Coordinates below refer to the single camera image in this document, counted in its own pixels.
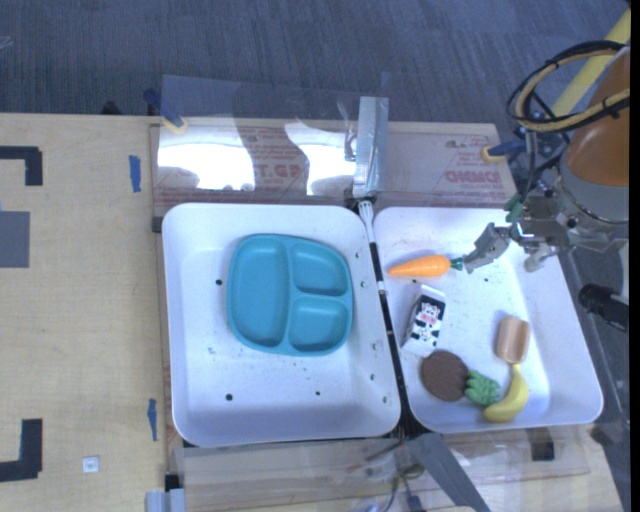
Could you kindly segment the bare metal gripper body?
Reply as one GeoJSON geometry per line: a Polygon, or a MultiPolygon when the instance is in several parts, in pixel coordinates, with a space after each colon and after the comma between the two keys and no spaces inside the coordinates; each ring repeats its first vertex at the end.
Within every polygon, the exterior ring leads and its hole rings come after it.
{"type": "Polygon", "coordinates": [[[529,195],[512,221],[511,238],[527,252],[582,247],[616,251],[629,242],[627,223],[598,216],[570,196],[529,195]]]}

